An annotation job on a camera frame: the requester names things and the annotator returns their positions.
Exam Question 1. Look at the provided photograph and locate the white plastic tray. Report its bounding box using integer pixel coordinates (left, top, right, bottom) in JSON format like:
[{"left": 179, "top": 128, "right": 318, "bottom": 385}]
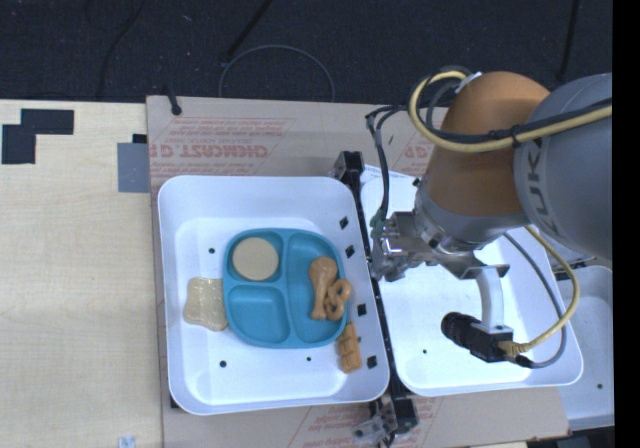
[
  {"left": 157, "top": 174, "right": 391, "bottom": 416},
  {"left": 359, "top": 164, "right": 585, "bottom": 398}
]

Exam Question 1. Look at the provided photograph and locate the thin black rod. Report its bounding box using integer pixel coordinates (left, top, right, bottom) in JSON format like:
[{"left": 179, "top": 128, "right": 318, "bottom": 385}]
[{"left": 348, "top": 169, "right": 403, "bottom": 403}]

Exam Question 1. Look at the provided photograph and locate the black block with wires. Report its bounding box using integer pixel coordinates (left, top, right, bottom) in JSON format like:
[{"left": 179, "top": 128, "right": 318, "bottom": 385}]
[
  {"left": 333, "top": 150, "right": 365, "bottom": 183},
  {"left": 389, "top": 396, "right": 420, "bottom": 435}
]

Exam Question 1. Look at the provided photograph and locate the blue divided plate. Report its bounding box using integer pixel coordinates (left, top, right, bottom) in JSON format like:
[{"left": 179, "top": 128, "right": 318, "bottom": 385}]
[{"left": 222, "top": 227, "right": 349, "bottom": 350}]

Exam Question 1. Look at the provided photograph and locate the brown cardboard board red print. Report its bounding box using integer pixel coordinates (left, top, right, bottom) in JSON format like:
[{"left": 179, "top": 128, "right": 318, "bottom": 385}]
[{"left": 145, "top": 94, "right": 572, "bottom": 448}]

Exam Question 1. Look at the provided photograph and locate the black cylinder on white bracket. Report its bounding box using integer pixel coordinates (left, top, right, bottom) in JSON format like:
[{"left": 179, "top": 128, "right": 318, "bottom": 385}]
[{"left": 440, "top": 263, "right": 516, "bottom": 364}]

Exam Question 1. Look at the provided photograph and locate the pale toy bread slice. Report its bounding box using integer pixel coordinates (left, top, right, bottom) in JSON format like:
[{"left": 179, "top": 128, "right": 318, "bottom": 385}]
[{"left": 182, "top": 276, "right": 230, "bottom": 333}]

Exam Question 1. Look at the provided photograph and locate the orange-brown toy waffle piece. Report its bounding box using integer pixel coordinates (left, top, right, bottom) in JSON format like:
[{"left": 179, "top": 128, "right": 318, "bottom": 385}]
[{"left": 335, "top": 321, "right": 364, "bottom": 375}]

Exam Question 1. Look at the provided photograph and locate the round beige biscuit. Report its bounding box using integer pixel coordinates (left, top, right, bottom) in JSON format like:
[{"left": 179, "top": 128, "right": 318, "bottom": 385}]
[{"left": 231, "top": 237, "right": 281, "bottom": 282}]

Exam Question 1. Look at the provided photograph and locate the tan toy chicken drumstick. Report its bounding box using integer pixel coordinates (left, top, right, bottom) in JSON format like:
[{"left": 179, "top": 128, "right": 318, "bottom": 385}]
[{"left": 307, "top": 255, "right": 340, "bottom": 322}]

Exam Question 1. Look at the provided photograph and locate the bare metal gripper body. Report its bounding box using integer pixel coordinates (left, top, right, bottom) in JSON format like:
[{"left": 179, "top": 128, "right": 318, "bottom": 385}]
[{"left": 371, "top": 210, "right": 482, "bottom": 283}]

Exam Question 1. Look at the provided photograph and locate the tan toy pretzel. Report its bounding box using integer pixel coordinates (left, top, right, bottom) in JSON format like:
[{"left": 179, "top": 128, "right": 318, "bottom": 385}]
[{"left": 324, "top": 278, "right": 353, "bottom": 320}]

